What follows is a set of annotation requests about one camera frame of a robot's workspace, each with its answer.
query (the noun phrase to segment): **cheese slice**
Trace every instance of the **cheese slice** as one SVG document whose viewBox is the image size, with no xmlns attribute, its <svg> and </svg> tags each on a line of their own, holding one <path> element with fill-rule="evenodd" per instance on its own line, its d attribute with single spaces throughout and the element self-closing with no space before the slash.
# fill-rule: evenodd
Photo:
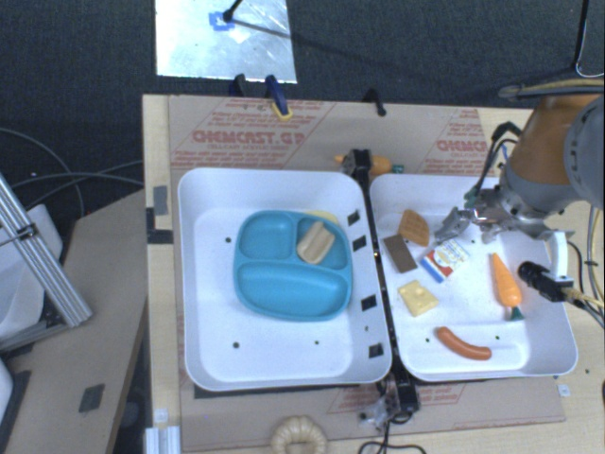
<svg viewBox="0 0 605 454">
<path fill-rule="evenodd" d="M 431 291 L 424 288 L 418 281 L 412 281 L 397 290 L 414 317 L 420 316 L 439 304 L 439 300 L 433 296 Z"/>
</svg>

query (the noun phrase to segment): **toy carrot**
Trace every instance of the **toy carrot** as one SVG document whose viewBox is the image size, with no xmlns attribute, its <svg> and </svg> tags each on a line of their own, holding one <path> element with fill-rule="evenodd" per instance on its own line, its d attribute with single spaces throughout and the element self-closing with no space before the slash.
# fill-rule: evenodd
<svg viewBox="0 0 605 454">
<path fill-rule="evenodd" d="M 492 254 L 492 262 L 493 275 L 495 277 L 495 285 L 498 290 L 500 302 L 504 306 L 512 308 L 509 321 L 514 322 L 523 320 L 523 314 L 521 314 L 521 309 L 519 309 L 519 305 L 523 300 L 521 290 L 497 253 Z"/>
</svg>

